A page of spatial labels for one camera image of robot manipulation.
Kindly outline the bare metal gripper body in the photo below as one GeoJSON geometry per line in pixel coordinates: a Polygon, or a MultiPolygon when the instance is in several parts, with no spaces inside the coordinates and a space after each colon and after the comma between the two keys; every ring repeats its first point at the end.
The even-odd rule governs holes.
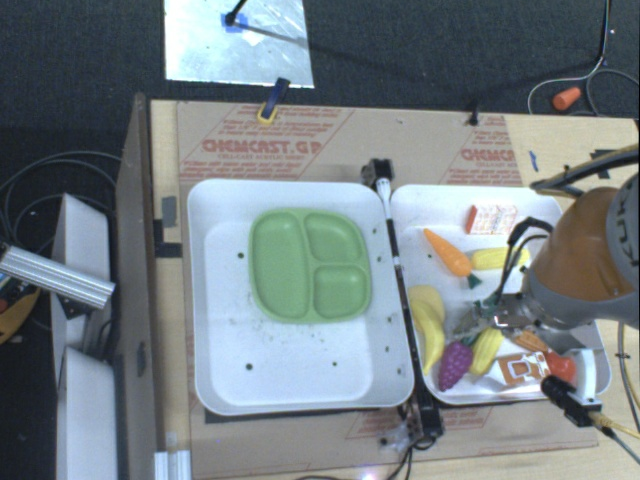
{"type": "Polygon", "coordinates": [[[507,294],[498,298],[492,294],[474,304],[474,330],[480,333],[487,328],[500,331],[522,330],[533,323],[520,294],[507,294]]]}

